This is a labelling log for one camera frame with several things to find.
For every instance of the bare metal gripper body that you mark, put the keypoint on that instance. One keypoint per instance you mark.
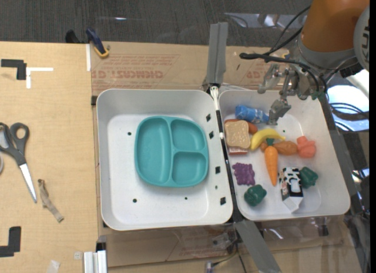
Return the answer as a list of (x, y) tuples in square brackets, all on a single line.
[(307, 82)]

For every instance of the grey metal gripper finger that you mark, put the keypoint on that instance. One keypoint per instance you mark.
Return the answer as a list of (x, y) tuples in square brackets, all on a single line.
[(268, 78), (279, 109)]

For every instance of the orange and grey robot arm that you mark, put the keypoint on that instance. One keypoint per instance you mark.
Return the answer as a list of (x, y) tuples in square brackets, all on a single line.
[(332, 16)]

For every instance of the yellow banana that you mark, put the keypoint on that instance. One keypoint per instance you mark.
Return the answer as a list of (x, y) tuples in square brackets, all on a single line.
[(265, 135)]

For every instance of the blue bottle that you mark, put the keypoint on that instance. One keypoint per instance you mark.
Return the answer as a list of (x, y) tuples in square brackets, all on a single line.
[(249, 113)]

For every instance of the brown toy croissant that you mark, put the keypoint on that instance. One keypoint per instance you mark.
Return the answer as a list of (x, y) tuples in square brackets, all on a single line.
[(286, 147)]

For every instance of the pink toy food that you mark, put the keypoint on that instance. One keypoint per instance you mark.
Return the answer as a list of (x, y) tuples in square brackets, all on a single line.
[(306, 148)]

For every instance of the tan bread slice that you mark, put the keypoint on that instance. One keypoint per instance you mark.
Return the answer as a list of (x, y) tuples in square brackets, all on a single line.
[(237, 134)]

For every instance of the orange carrot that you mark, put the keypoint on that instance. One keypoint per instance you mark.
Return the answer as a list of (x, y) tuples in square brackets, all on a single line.
[(271, 160)]

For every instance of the red toy food slice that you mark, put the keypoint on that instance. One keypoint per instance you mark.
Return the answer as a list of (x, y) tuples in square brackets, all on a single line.
[(237, 151)]

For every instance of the thin black and white rod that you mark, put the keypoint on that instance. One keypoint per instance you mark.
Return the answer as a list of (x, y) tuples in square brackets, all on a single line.
[(218, 119)]

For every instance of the purple grapes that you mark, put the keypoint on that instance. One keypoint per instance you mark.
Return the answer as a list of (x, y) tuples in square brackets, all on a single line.
[(243, 174)]

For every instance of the cow print milk carton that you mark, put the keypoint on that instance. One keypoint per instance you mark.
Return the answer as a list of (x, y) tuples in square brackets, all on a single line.
[(289, 183)]

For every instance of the white plastic tray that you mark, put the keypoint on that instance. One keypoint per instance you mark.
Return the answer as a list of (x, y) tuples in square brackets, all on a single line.
[(326, 178), (117, 154)]

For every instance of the brown cardboard board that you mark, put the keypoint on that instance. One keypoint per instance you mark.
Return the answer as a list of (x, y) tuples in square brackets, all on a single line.
[(152, 69)]

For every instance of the teal divided plate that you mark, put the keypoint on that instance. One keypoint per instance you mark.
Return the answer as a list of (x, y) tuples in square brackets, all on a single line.
[(152, 148)]

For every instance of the beige crumpled tape strip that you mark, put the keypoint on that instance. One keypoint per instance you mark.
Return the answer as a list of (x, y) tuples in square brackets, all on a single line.
[(47, 197)]

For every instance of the black cylinder on white bracket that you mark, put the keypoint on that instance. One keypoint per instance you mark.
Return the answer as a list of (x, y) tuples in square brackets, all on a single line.
[(351, 70)]

